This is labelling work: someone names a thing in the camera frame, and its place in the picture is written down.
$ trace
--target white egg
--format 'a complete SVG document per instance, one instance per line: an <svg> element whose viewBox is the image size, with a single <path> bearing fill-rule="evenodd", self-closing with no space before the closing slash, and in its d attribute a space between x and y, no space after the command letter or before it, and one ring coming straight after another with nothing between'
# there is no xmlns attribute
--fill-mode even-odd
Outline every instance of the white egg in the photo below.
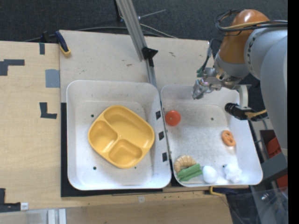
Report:
<svg viewBox="0 0 299 224"><path fill-rule="evenodd" d="M211 166L204 166L202 169L202 177L206 183L215 183L218 179L217 171Z"/></svg>

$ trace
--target red object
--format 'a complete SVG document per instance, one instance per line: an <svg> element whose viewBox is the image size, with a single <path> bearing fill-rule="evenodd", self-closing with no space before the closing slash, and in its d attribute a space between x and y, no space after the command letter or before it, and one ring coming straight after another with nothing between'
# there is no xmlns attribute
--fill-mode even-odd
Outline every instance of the red object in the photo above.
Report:
<svg viewBox="0 0 299 224"><path fill-rule="evenodd" d="M181 115L176 110L170 110L165 115L165 121L170 126L176 126L181 121Z"/></svg>
<svg viewBox="0 0 299 224"><path fill-rule="evenodd" d="M273 138L266 144L266 149L267 149L269 158L272 158L273 156L275 156L281 152L280 144L277 140L277 137ZM280 188L287 187L288 186L288 174L278 178L276 181Z"/></svg>

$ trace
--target toy donut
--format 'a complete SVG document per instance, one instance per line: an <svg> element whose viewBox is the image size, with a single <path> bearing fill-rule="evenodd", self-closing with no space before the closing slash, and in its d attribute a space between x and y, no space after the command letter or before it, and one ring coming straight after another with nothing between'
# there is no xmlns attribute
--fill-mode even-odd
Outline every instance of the toy donut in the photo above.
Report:
<svg viewBox="0 0 299 224"><path fill-rule="evenodd" d="M227 145L227 146L235 146L235 139L233 137L233 134L228 131L228 130L224 130L222 132L222 140L223 142Z"/></svg>
<svg viewBox="0 0 299 224"><path fill-rule="evenodd" d="M179 173L182 168L188 168L196 164L196 161L189 155L180 156L173 165L174 170Z"/></svg>

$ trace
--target yellow plate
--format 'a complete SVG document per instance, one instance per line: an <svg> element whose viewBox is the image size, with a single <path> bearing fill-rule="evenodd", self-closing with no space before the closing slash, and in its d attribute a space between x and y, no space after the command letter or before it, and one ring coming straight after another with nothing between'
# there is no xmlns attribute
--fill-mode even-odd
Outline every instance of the yellow plate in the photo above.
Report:
<svg viewBox="0 0 299 224"><path fill-rule="evenodd" d="M107 108L88 131L88 141L93 149L119 168L131 168L139 163L154 140L153 128L121 105Z"/></svg>

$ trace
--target orange donut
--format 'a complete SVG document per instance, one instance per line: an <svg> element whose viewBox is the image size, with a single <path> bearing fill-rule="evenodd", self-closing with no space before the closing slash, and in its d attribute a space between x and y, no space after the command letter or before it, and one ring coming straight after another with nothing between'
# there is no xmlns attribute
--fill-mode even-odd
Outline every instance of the orange donut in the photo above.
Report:
<svg viewBox="0 0 299 224"><path fill-rule="evenodd" d="M228 130L224 130L222 132L222 140L223 142L227 145L227 146L235 146L235 139L233 137L233 134L228 131Z"/></svg>

